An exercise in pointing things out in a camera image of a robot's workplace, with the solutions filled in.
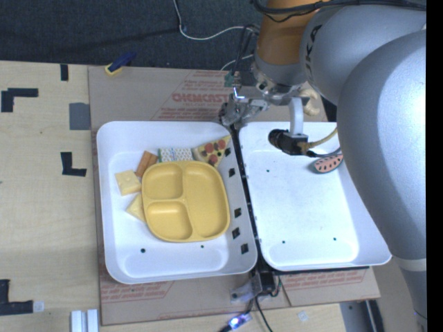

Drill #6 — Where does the yellow cheese wedge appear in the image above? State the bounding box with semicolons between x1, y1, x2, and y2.
125;192;147;223

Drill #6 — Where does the brown cardboard board red print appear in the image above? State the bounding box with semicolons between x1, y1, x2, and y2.
87;66;381;326

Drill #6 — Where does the toy pizza slice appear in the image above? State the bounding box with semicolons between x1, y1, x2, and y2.
191;134;233;169

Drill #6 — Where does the white plastic tray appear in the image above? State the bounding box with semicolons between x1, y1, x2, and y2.
238;121;393;273
96;120;259;285

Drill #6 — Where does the yellow cheese block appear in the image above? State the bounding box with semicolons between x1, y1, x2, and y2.
114;169;143;196

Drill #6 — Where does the orange wafer biscuit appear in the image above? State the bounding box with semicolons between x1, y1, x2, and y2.
134;150;160;178

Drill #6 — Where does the black block with thin wires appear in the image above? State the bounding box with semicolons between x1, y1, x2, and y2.
249;268;282;297

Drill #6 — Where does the toy watermelon slice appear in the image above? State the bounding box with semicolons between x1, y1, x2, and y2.
312;153;345;174

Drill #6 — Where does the yellow divided plate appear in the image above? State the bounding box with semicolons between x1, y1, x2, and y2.
141;160;231;243

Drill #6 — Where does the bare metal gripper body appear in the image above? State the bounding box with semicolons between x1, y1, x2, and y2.
233;80;311;118

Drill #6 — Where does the black cylinder on white bracket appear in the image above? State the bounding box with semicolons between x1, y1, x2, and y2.
268;97;309;157

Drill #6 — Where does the white patterned cracker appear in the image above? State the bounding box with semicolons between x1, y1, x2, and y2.
157;147;195;163

